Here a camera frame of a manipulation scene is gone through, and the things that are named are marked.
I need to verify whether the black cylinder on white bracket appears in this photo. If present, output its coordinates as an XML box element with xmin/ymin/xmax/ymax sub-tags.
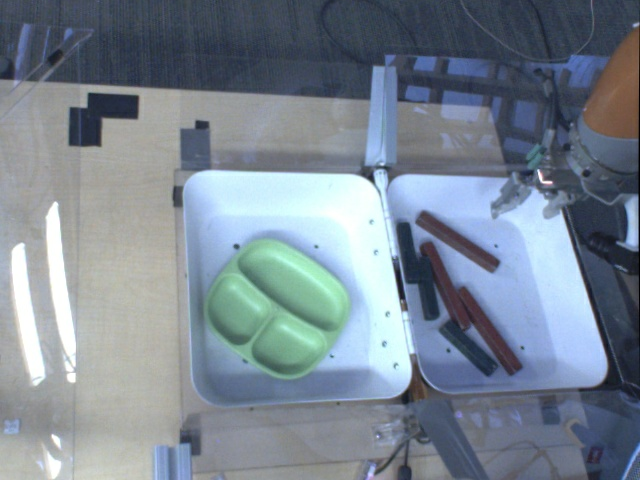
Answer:
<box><xmin>585</xmin><ymin>192</ymin><xmax>640</xmax><ymax>275</ymax></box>

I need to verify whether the dark green rectangular stick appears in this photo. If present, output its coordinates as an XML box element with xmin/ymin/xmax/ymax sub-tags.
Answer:
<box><xmin>395</xmin><ymin>221</ymin><xmax>422</xmax><ymax>285</ymax></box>
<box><xmin>438</xmin><ymin>318</ymin><xmax>500</xmax><ymax>378</ymax></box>
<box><xmin>416</xmin><ymin>255</ymin><xmax>442</xmax><ymax>322</ymax></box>

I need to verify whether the red-brown rectangular stick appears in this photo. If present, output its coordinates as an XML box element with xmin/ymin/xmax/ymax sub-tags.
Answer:
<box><xmin>414</xmin><ymin>210</ymin><xmax>502</xmax><ymax>275</ymax></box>
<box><xmin>419</xmin><ymin>240</ymin><xmax>473</xmax><ymax>332</ymax></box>
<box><xmin>456</xmin><ymin>286</ymin><xmax>525</xmax><ymax>377</ymax></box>

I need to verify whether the white plastic tray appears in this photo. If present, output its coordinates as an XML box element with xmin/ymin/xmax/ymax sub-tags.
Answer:
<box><xmin>181</xmin><ymin>169</ymin><xmax>414</xmax><ymax>409</ymax></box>
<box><xmin>386</xmin><ymin>173</ymin><xmax>610</xmax><ymax>396</ymax></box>

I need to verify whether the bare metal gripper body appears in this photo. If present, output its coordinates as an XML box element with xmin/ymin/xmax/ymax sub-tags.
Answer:
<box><xmin>522</xmin><ymin>153</ymin><xmax>627</xmax><ymax>207</ymax></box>

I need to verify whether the green divided plate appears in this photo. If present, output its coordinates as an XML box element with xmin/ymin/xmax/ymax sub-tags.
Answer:
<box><xmin>203</xmin><ymin>237</ymin><xmax>353</xmax><ymax>381</ymax></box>

